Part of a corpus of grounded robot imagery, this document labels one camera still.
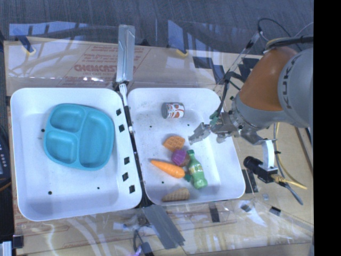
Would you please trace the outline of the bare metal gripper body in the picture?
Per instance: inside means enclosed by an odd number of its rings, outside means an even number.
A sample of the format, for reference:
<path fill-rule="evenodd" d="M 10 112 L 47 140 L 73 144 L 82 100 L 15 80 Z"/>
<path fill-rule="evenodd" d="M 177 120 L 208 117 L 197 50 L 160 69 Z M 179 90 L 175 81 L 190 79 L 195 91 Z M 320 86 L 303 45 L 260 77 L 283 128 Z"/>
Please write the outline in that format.
<path fill-rule="evenodd" d="M 210 131 L 217 135 L 217 143 L 223 143 L 227 137 L 240 137 L 240 122 L 233 111 L 218 113 L 210 117 Z"/>

